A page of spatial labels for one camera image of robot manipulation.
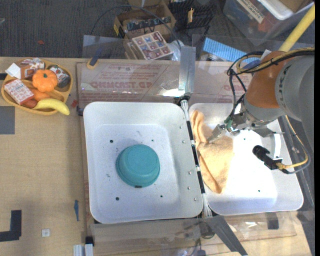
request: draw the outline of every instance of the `orange cloth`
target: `orange cloth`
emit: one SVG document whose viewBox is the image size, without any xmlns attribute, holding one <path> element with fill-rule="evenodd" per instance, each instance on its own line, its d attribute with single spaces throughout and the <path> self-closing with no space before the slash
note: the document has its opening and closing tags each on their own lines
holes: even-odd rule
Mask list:
<svg viewBox="0 0 320 256">
<path fill-rule="evenodd" d="M 232 138 L 222 136 L 208 143 L 212 129 L 205 124 L 205 116 L 196 110 L 191 117 L 199 163 L 204 183 L 215 193 L 222 194 L 227 186 L 229 169 L 234 153 Z"/>
</svg>

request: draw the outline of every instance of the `teal lid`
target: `teal lid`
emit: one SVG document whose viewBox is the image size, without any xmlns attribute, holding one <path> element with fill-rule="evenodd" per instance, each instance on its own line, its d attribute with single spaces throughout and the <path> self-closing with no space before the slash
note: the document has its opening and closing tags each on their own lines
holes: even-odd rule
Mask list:
<svg viewBox="0 0 320 256">
<path fill-rule="evenodd" d="M 130 186 L 144 188 L 156 182 L 160 175 L 160 160 L 149 146 L 127 147 L 116 160 L 116 171 Z"/>
</svg>

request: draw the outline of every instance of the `yellow pole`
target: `yellow pole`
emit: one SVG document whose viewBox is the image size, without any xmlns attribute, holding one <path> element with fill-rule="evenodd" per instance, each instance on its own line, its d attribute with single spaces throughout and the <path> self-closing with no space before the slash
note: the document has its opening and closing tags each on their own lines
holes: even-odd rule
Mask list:
<svg viewBox="0 0 320 256">
<path fill-rule="evenodd" d="M 299 38 L 304 34 L 307 28 L 316 18 L 316 4 L 314 3 L 310 10 L 306 13 L 300 23 L 292 31 L 289 37 L 285 40 L 283 45 L 280 47 L 279 51 L 288 52 L 299 40 Z"/>
</svg>

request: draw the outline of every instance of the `wooden table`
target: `wooden table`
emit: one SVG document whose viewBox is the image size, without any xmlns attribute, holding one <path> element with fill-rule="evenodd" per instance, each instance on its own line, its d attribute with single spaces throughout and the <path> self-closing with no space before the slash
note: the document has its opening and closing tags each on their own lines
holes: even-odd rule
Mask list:
<svg viewBox="0 0 320 256">
<path fill-rule="evenodd" d="M 19 59 L 1 57 L 0 73 L 5 73 Z M 46 60 L 67 68 L 75 78 L 67 101 L 71 114 L 42 116 L 16 109 L 15 134 L 0 134 L 0 232 L 10 230 L 11 211 L 22 210 L 22 236 L 16 241 L 0 242 L 0 255 L 4 256 L 71 256 L 74 245 L 84 245 L 88 234 L 82 117 L 72 107 L 73 101 L 78 99 L 76 66 L 88 60 Z M 0 106 L 9 106 L 2 96 Z M 74 209 L 75 201 L 79 205 L 79 221 Z M 311 255 L 296 214 L 292 214 L 292 225 L 296 231 L 294 236 L 244 241 L 242 244 L 249 255 Z M 50 236 L 42 237 L 42 230 L 46 229 L 50 230 Z M 210 255 L 229 252 L 224 244 L 213 245 L 206 250 Z M 239 254 L 230 252 L 226 255 Z"/>
</svg>

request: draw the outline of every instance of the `banana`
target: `banana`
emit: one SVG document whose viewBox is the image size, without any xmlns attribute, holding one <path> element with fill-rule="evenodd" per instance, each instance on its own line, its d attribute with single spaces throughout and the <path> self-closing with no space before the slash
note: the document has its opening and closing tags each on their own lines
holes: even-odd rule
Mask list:
<svg viewBox="0 0 320 256">
<path fill-rule="evenodd" d="M 68 106 L 62 101 L 55 98 L 46 98 L 46 99 L 40 100 L 33 109 L 34 110 L 53 109 L 53 110 L 59 111 L 60 113 L 66 116 L 70 115 L 70 110 Z"/>
</svg>

